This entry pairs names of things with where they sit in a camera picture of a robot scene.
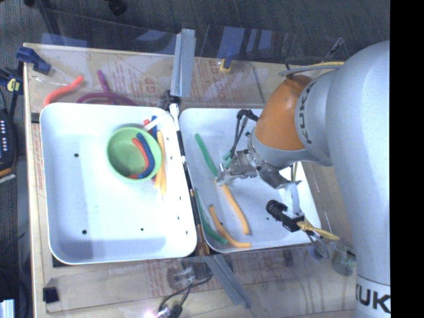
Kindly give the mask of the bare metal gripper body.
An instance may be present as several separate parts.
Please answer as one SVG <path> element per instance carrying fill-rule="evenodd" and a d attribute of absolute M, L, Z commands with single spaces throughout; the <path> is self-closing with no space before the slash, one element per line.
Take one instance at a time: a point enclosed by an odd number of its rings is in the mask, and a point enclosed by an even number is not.
<path fill-rule="evenodd" d="M 257 166 L 252 159 L 250 150 L 237 150 L 231 158 L 228 173 L 235 178 L 255 178 L 258 176 Z"/>

